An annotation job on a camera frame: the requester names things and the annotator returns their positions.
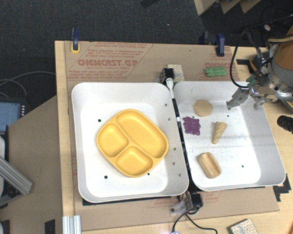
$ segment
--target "toy ice cream cone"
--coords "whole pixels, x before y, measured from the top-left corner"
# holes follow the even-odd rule
[[[215,130],[214,130],[214,136],[213,136],[213,143],[217,144],[219,141],[221,135],[223,134],[224,130],[226,129],[228,125],[225,122],[216,122]]]

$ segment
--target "round tan disc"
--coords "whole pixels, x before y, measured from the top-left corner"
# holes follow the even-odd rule
[[[213,111],[213,106],[207,100],[198,100],[194,104],[194,110],[199,116],[209,116]]]

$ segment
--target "wooden table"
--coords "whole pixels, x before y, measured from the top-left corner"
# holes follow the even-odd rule
[[[160,48],[170,50],[169,45],[161,44]],[[182,49],[188,48],[186,45],[180,45],[180,51],[172,55],[182,60]],[[237,58],[249,59],[255,55],[255,49],[249,47],[240,47]],[[55,42],[55,60],[56,60],[56,80],[57,80],[57,100],[58,100],[58,118],[59,118],[59,143],[60,143],[60,161],[61,161],[61,184],[62,184],[62,204],[63,215],[74,216],[73,200],[73,175],[71,167],[71,146],[70,146],[70,129],[68,116],[68,92],[65,66],[65,47],[63,41]],[[246,80],[249,72],[245,66],[237,66],[240,80]],[[281,195],[279,202],[280,211],[265,214],[250,214],[230,217],[220,217],[214,219],[197,220],[197,224],[204,227],[212,227],[218,230],[219,234],[228,233],[227,227],[238,223],[244,219],[250,218],[257,231],[260,234],[289,234],[293,228],[293,135],[276,125],[280,115],[293,117],[293,114],[282,103],[267,103],[264,105],[268,121],[275,137],[276,144],[281,154],[286,173],[291,184],[291,191],[288,194]],[[114,228],[107,230],[97,230],[83,232],[85,234],[136,234],[136,233],[171,233],[173,223],[152,224],[144,226],[133,226],[125,228]],[[211,231],[199,230],[189,221],[180,221],[177,230],[181,233],[212,233]]]

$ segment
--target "yellow divided plate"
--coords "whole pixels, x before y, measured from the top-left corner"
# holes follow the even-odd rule
[[[99,130],[96,141],[108,161],[130,177],[148,173],[168,151],[165,134],[134,109],[126,109],[113,116]]]

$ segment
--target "purple toy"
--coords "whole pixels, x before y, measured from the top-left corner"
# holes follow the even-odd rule
[[[185,133],[186,134],[193,134],[193,135],[200,135],[200,120],[199,119],[194,119],[190,117],[185,117],[183,118],[184,120],[184,128],[185,128]]]

